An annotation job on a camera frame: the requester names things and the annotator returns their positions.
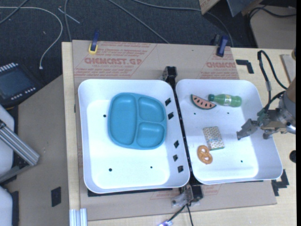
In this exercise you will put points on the thin black and white rod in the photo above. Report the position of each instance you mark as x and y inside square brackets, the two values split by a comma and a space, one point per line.
[181, 126]

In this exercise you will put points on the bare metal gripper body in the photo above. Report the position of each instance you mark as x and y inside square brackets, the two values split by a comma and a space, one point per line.
[275, 122]

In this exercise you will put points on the green plastic bottle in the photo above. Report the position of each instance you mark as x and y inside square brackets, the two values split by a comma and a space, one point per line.
[225, 100]

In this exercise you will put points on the small patterned carton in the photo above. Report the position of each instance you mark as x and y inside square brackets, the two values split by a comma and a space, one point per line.
[213, 138]

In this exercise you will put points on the orange toy pretzel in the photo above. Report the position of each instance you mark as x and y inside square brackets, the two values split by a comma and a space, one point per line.
[204, 155]

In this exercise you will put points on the white plastic tray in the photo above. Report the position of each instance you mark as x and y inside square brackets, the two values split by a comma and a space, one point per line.
[131, 171]
[237, 159]

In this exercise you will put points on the blue divided plate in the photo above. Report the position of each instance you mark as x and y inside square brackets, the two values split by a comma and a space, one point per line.
[124, 119]

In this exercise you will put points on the brown cardboard board red print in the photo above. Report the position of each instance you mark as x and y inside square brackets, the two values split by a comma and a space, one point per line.
[131, 62]

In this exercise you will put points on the toy watermelon slice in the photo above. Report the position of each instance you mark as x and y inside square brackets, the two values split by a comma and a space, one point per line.
[202, 103]

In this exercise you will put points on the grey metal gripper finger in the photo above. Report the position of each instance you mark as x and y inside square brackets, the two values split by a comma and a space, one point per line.
[248, 127]
[268, 133]

